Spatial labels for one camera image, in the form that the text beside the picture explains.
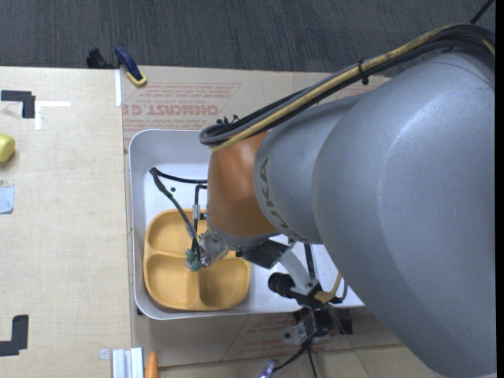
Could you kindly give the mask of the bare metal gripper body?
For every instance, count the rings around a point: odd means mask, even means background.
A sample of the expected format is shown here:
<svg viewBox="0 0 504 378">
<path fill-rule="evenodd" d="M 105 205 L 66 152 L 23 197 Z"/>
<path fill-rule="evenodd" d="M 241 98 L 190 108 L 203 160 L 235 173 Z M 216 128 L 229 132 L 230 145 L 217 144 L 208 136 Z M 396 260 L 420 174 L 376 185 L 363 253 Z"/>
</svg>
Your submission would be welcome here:
<svg viewBox="0 0 504 378">
<path fill-rule="evenodd" d="M 216 233 L 206 230 L 199 236 L 198 246 L 203 267 L 210 267 L 215 261 L 224 259 L 229 249 Z"/>
</svg>

